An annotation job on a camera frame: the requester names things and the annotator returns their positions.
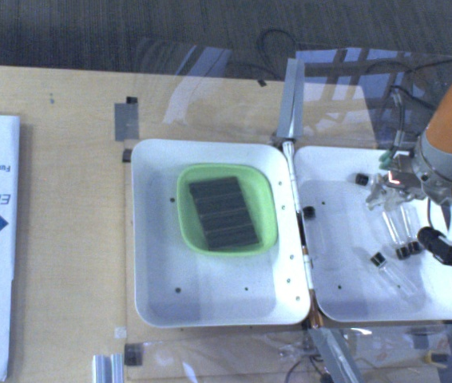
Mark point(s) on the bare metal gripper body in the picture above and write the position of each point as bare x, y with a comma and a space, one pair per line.
406, 182

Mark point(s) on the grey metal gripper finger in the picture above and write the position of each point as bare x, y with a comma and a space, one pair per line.
381, 182
374, 200

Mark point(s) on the clear bottle with black cap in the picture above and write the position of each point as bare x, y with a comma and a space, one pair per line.
378, 259
403, 252
362, 179
309, 211
414, 247

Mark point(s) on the white plastic tray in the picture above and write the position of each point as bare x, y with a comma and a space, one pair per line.
162, 253
350, 293

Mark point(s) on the black ridged rectangular block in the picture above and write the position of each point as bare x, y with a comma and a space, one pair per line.
224, 214

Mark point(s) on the green plastic bowl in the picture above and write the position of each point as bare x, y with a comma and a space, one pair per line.
186, 214

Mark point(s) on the black cylinder on white bracket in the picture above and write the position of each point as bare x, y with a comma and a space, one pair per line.
435, 242

